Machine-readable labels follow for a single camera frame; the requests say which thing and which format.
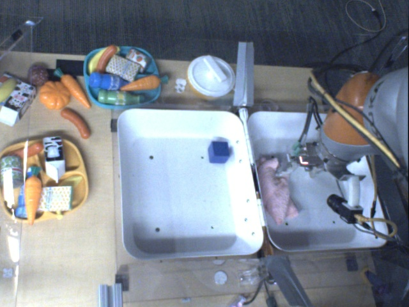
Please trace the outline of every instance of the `toy bottle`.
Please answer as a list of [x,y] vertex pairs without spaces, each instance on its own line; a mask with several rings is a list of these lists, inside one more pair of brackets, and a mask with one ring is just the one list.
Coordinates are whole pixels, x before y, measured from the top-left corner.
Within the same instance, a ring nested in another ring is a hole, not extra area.
[[93,72],[89,76],[89,87],[93,89],[119,90],[121,86],[128,83],[128,81],[120,78],[118,75]]
[[140,104],[143,100],[143,95],[134,95],[125,91],[100,90],[98,92],[98,101],[102,104],[124,106]]

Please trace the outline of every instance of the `white lid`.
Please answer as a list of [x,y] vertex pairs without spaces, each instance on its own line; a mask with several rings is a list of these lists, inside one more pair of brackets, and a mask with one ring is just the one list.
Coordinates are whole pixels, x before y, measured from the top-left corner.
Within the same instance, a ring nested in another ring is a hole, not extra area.
[[193,60],[187,70],[187,77],[198,92],[209,97],[228,94],[236,82],[230,65],[213,56],[201,56]]

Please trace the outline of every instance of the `yellow cable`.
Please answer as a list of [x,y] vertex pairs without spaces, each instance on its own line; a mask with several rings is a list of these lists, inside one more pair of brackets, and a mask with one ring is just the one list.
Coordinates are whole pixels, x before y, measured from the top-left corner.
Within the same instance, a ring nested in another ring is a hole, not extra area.
[[391,225],[392,227],[392,232],[388,233],[386,236],[388,237],[394,237],[397,234],[397,225],[390,221],[389,219],[384,219],[384,218],[370,218],[370,217],[365,217],[363,215],[357,214],[355,215],[355,219],[360,222],[360,223],[366,223],[366,222],[383,222]]
[[370,133],[362,124],[360,124],[349,112],[347,112],[344,108],[342,108],[332,97],[331,95],[325,91],[325,89],[321,86],[318,82],[315,75],[311,72],[310,74],[311,81],[314,87],[323,95],[325,100],[352,126],[358,129],[363,135],[365,135],[370,142],[376,145],[387,157],[388,159],[399,169],[401,167],[400,163],[395,158],[394,154],[382,144],[380,140],[378,140],[372,133]]

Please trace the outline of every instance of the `toy sausage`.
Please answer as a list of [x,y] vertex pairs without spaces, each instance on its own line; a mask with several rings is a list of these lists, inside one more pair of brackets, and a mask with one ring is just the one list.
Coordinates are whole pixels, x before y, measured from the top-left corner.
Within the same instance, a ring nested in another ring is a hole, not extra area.
[[117,53],[117,46],[116,45],[109,45],[104,53],[101,55],[100,59],[98,60],[98,63],[96,64],[96,71],[98,73],[104,73],[105,68],[107,67],[107,64],[109,60],[112,58],[113,55]]
[[[44,146],[42,142],[33,143],[32,145],[27,147],[27,158],[30,158],[32,156],[35,156],[36,154],[39,154],[41,151],[43,151],[43,149],[44,149]],[[24,158],[24,148],[9,152],[8,155],[19,156],[21,159],[23,159]]]
[[61,116],[65,118],[66,120],[69,120],[71,123],[73,123],[77,127],[79,134],[81,135],[83,139],[89,138],[91,133],[89,131],[89,128],[86,122],[74,110],[71,110],[70,108],[64,108],[61,111]]

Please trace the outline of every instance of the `green bottle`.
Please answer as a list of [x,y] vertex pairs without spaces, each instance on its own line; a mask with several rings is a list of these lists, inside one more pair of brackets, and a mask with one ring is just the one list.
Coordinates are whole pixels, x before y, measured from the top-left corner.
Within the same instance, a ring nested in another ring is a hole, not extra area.
[[125,91],[109,91],[101,89],[98,92],[98,101],[102,104],[125,106],[140,104],[143,102],[143,95],[133,95]]

